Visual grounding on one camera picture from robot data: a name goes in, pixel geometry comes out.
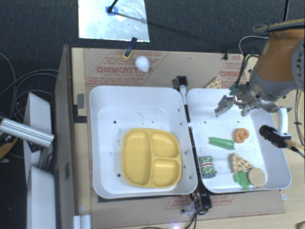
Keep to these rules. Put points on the tan round biscuit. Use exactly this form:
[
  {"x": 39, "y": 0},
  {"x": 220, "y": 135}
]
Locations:
[{"x": 257, "y": 176}]

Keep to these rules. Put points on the white egg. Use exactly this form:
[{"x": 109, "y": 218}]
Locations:
[{"x": 142, "y": 64}]

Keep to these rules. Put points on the black cylinder on white bracket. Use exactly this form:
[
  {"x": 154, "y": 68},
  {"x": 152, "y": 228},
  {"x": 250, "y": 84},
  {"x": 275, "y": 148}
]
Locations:
[{"x": 271, "y": 133}]

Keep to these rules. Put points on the white plastic tray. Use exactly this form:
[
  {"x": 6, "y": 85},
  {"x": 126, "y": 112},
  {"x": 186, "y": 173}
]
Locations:
[
  {"x": 214, "y": 125},
  {"x": 109, "y": 137}
]

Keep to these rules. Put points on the green celery stick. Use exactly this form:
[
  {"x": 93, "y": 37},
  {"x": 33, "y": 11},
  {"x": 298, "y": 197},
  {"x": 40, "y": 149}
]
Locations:
[{"x": 221, "y": 142}]

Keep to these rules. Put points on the yellow divided plate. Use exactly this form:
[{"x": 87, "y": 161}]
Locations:
[{"x": 138, "y": 156}]

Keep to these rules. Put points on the green broccoli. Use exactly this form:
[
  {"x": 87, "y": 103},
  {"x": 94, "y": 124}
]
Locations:
[{"x": 241, "y": 178}]

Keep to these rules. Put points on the green and white can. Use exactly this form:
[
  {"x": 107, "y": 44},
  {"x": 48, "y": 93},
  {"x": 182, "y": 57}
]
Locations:
[{"x": 206, "y": 167}]

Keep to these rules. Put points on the brown cardboard board red print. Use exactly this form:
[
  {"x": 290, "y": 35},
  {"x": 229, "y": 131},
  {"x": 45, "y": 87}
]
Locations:
[{"x": 166, "y": 77}]

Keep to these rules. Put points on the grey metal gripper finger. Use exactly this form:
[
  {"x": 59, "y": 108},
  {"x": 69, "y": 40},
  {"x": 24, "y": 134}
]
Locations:
[
  {"x": 224, "y": 105},
  {"x": 247, "y": 110}
]

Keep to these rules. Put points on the orange pretzel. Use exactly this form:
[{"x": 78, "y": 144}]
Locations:
[{"x": 238, "y": 136}]

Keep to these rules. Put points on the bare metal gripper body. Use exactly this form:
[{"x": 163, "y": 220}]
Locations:
[{"x": 258, "y": 99}]

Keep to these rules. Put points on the thin black and white rod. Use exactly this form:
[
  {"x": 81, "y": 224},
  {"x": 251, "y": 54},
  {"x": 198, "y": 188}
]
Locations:
[{"x": 189, "y": 123}]

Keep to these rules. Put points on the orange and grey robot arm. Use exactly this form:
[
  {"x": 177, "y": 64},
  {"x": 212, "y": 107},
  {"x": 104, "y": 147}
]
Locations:
[{"x": 276, "y": 54}]

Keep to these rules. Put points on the pizza slice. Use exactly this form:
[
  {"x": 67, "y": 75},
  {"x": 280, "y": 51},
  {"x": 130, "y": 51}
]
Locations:
[
  {"x": 239, "y": 163},
  {"x": 215, "y": 83}
]

